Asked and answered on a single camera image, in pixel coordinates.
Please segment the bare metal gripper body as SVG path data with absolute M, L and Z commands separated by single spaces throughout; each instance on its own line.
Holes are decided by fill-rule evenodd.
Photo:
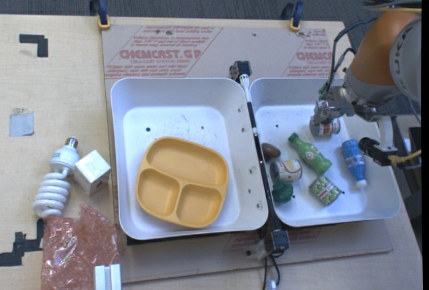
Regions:
M 366 121 L 374 121 L 379 116 L 377 104 L 368 102 L 346 86 L 323 85 L 318 91 L 315 110 L 324 110 L 330 114 L 330 120 L 335 116 L 357 115 Z

